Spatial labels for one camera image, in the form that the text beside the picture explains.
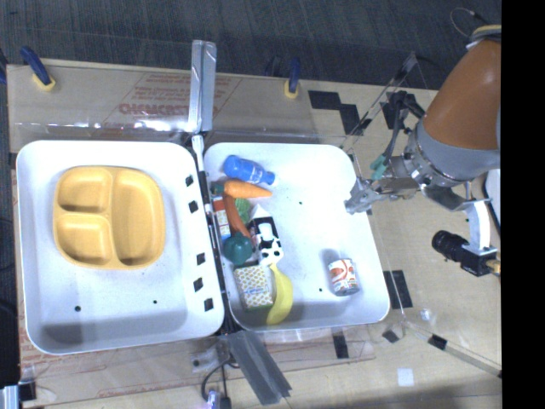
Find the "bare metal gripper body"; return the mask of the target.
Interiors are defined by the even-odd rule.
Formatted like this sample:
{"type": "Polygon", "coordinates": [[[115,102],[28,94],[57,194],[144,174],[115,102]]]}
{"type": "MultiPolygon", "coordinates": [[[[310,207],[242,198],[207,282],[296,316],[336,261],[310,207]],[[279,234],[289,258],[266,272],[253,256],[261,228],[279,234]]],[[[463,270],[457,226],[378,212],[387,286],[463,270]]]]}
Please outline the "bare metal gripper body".
{"type": "Polygon", "coordinates": [[[382,199],[409,199],[429,185],[433,166],[420,153],[403,152],[376,159],[376,192],[382,199]]]}

